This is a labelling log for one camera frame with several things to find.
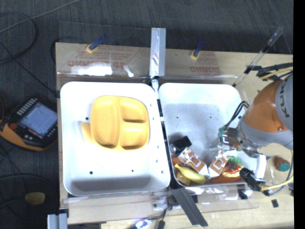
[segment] blue and yellow clamp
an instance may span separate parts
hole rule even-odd
[[[96,39],[93,43],[87,46],[86,48],[87,52],[88,53],[95,52],[99,48],[99,45],[102,45],[106,39],[107,39],[107,35],[103,35],[100,38]]]
[[[200,50],[202,49],[203,47],[203,44],[204,44],[204,41],[203,40],[200,40],[197,47],[192,51],[192,54],[191,54],[191,58],[192,59],[197,59],[198,56],[199,56],[199,53],[200,53]]]

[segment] yellow cable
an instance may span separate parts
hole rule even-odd
[[[272,73],[270,73],[270,74],[268,74],[268,75],[265,75],[265,76],[262,76],[262,77],[259,77],[259,79],[267,79],[267,78],[269,78],[270,76],[273,76],[273,75],[275,75],[275,74],[278,74],[278,73],[282,73],[282,72],[285,72],[285,71],[289,71],[289,70],[293,70],[293,66],[291,66],[291,67],[288,67],[288,68],[284,68],[284,69],[281,69],[281,70],[278,70],[278,71],[274,71],[274,72],[272,72]]]
[[[261,188],[261,191],[271,190],[273,188],[282,187],[282,186],[290,183],[293,179],[294,179],[294,175],[292,174],[292,176],[288,180],[286,180],[285,182],[282,182],[280,184],[276,184],[276,185],[273,185],[273,186],[265,186],[265,185],[259,184],[259,187]]]

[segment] banana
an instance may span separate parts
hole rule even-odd
[[[204,184],[206,182],[206,178],[204,175],[201,175],[187,167],[181,167],[178,164],[176,164],[175,168],[177,168],[184,177],[190,179],[195,183]]]

